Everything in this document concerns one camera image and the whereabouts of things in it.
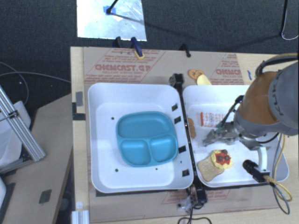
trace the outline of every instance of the toy bread slice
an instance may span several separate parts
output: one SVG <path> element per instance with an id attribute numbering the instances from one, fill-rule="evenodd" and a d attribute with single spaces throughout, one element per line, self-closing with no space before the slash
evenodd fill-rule
<path id="1" fill-rule="evenodd" d="M 207 181 L 211 181 L 217 175 L 222 174 L 224 169 L 218 168 L 213 164 L 211 156 L 197 163 L 197 167 L 202 175 L 202 177 Z"/>

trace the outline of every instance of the black clamp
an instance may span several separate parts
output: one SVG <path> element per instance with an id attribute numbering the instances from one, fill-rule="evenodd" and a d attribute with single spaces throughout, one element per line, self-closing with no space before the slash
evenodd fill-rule
<path id="1" fill-rule="evenodd" d="M 114 47 L 114 48 L 122 48 L 123 47 L 120 36 L 116 37 L 116 39 L 112 42 L 112 47 Z"/>
<path id="2" fill-rule="evenodd" d="M 190 51 L 189 51 L 189 48 L 188 48 L 187 44 L 183 43 L 181 45 L 181 47 L 179 48 L 179 50 L 186 51 L 186 56 L 189 57 L 189 58 L 191 57 L 191 54 L 190 54 Z"/>
<path id="3" fill-rule="evenodd" d="M 252 175 L 254 180 L 257 182 L 266 182 L 264 176 L 269 176 L 270 172 L 261 172 L 257 167 L 258 165 L 251 160 L 245 160 L 243 162 L 243 168 Z"/>
<path id="4" fill-rule="evenodd" d="M 14 110 L 14 111 L 10 112 L 7 117 L 0 119 L 0 122 L 4 121 L 6 119 L 12 119 L 12 118 L 18 117 L 19 115 L 20 115 L 19 112 L 17 110 Z"/>
<path id="5" fill-rule="evenodd" d="M 186 115 L 184 99 L 183 99 L 183 83 L 184 83 L 184 75 L 183 74 L 173 74 L 169 78 L 169 81 L 168 81 L 168 84 L 170 86 L 172 86 L 173 88 L 175 88 L 178 91 L 178 94 L 180 96 L 182 113 L 183 113 L 183 117 L 184 117 L 186 135 L 187 135 L 187 139 L 188 139 L 188 146 L 189 146 L 190 157 L 191 157 L 191 161 L 192 161 L 192 168 L 193 168 L 193 173 L 194 173 L 193 184 L 195 186 L 198 203 L 203 205 L 204 203 L 207 202 L 207 196 L 206 196 L 205 186 L 201 183 L 201 181 L 199 180 L 199 177 L 197 176 L 196 163 L 195 163 L 195 159 L 193 156 L 193 148 L 192 148 L 190 133 L 188 130 L 189 129 L 188 121 L 187 121 L 187 115 Z"/>

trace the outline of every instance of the white tray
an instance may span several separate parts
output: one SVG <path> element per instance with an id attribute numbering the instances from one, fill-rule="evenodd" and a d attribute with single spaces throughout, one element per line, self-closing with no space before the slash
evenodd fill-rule
<path id="1" fill-rule="evenodd" d="M 193 182 L 193 170 L 178 92 L 169 85 L 98 83 L 88 91 L 92 182 L 104 193 L 185 189 Z M 133 167 L 121 157 L 116 123 L 124 115 L 158 111 L 174 124 L 178 147 L 184 152 L 170 162 Z"/>
<path id="2" fill-rule="evenodd" d="M 194 122 L 196 137 L 192 139 L 192 148 L 196 163 L 205 159 L 215 149 L 226 149 L 233 159 L 233 166 L 226 169 L 224 173 L 216 176 L 207 182 L 197 170 L 200 180 L 211 188 L 242 186 L 257 184 L 252 176 L 242 167 L 243 162 L 249 159 L 258 163 L 257 151 L 250 151 L 239 141 L 233 145 L 227 145 L 218 141 L 214 144 L 203 146 L 202 140 L 216 125 L 221 116 L 225 116 L 229 108 L 234 104 L 239 95 L 244 95 L 248 89 L 247 85 L 197 85 L 185 88 L 183 97 L 185 102 L 186 114 Z M 227 122 L 233 120 L 234 113 L 230 114 Z M 260 141 L 268 140 L 273 137 L 273 133 L 263 137 Z M 277 148 L 278 139 L 267 143 L 270 147 L 267 150 L 267 169 L 272 170 L 273 159 Z M 289 169 L 285 157 L 279 163 L 277 170 L 277 180 L 283 181 L 288 177 Z"/>

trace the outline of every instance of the metal frame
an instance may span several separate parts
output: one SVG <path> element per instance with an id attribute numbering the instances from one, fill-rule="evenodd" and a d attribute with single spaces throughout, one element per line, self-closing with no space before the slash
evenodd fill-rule
<path id="1" fill-rule="evenodd" d="M 46 153 L 36 142 L 34 137 L 32 136 L 30 130 L 24 124 L 23 120 L 19 116 L 17 110 L 15 110 L 13 103 L 8 98 L 7 94 L 4 92 L 3 88 L 0 85 L 0 112 L 3 114 L 4 119 L 10 124 L 11 128 L 18 136 L 23 146 L 27 150 L 28 154 L 32 158 L 34 162 L 42 159 Z M 9 164 L 8 166 L 0 169 L 0 174 L 8 172 L 10 170 L 14 170 L 16 168 L 22 167 L 26 164 L 31 163 L 31 161 L 24 161 L 22 158 L 19 160 Z"/>

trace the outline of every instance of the cardboard surface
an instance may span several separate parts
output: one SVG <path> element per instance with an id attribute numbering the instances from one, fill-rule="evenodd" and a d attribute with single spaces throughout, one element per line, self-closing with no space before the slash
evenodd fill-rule
<path id="1" fill-rule="evenodd" d="M 4 224 L 56 223 L 71 165 L 71 134 L 70 95 L 38 109 L 32 135 L 46 156 L 4 178 L 6 184 L 15 182 Z M 45 191 L 48 201 L 40 203 Z"/>
<path id="2" fill-rule="evenodd" d="M 212 84 L 250 84 L 252 79 L 254 79 L 254 70 L 256 66 L 263 60 L 273 56 L 191 52 L 192 57 L 187 58 L 183 51 L 145 50 L 144 53 L 147 60 L 139 61 L 136 59 L 131 49 L 72 49 L 72 53 L 80 53 L 84 61 L 84 65 L 81 64 L 81 70 L 84 70 L 84 74 L 81 74 L 81 79 L 84 76 L 85 84 L 81 83 L 80 89 L 74 91 L 85 90 L 85 94 L 91 84 L 95 82 L 167 84 L 169 77 L 171 77 L 173 73 L 184 74 L 184 87 L 186 87 L 187 85 L 196 84 L 196 81 L 188 76 L 188 70 L 191 69 L 203 71 Z M 185 211 L 180 210 L 177 207 L 177 203 L 186 197 L 186 192 L 184 190 L 110 196 L 97 195 L 97 192 L 90 181 L 90 147 L 87 105 L 85 106 L 85 112 L 85 135 L 87 139 L 86 162 L 89 164 L 89 194 L 88 196 L 85 196 L 85 198 L 89 199 L 88 209 L 90 210 L 91 223 L 136 219 L 143 220 L 134 223 L 174 223 L 177 219 L 162 218 L 146 220 L 146 218 L 185 215 Z M 75 177 L 75 179 L 79 180 L 80 178 L 78 175 L 79 173 L 77 172 L 77 178 Z M 283 217 L 283 215 L 280 215 L 281 211 L 276 209 L 277 204 L 272 189 L 269 188 L 269 186 L 209 190 L 207 191 L 207 195 L 208 203 L 204 208 L 196 211 L 195 214 L 274 209 L 275 211 L 272 213 L 275 213 L 276 216 Z M 215 214 L 213 217 L 215 217 L 216 220 L 223 221 L 222 216 L 219 214 Z M 226 223 L 240 223 L 240 220 L 236 219 L 235 222 L 229 220 Z"/>
<path id="3" fill-rule="evenodd" d="M 84 93 L 84 69 L 83 69 L 83 48 L 71 48 L 71 102 L 74 113 L 85 115 L 85 93 Z M 82 101 L 77 104 L 77 95 L 82 94 Z M 86 122 L 74 120 L 73 128 L 73 157 L 74 157 L 74 185 L 76 210 L 88 210 L 88 170 L 86 155 Z"/>

